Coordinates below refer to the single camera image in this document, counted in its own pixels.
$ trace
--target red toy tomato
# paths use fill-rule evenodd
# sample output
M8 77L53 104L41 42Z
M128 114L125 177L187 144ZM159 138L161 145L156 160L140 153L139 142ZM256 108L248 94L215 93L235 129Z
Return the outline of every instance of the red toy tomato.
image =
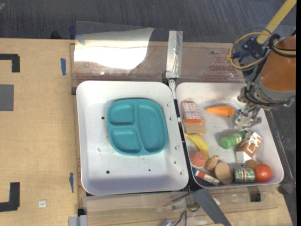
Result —
M259 163L254 167L255 182L265 182L270 179L272 175L271 168L264 163Z

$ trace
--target white square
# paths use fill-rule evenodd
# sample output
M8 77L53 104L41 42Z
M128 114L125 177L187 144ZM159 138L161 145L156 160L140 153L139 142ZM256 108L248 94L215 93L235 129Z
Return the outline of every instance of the white square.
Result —
M43 200L39 200L39 208L45 208L47 207L47 200L43 199Z

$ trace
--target yellow toy banana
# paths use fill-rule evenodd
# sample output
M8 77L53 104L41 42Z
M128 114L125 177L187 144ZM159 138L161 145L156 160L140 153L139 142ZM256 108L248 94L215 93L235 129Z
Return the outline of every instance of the yellow toy banana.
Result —
M199 149L199 151L205 154L206 160L208 160L210 150L206 141L199 134L185 133L185 137L187 137L190 141L192 141L193 144L195 144L196 147Z

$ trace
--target gray square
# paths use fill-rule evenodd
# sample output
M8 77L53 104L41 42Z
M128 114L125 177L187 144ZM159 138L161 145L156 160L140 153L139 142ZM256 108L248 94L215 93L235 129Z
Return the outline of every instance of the gray square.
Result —
M0 111L14 110L14 85L0 85Z

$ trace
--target orange toy carrot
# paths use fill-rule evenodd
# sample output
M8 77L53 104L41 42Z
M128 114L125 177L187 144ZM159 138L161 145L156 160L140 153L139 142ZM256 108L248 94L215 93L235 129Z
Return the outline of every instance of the orange toy carrot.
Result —
M206 109L206 111L215 114L220 114L220 115L232 116L234 115L235 108L230 105L220 105L220 106L209 107Z

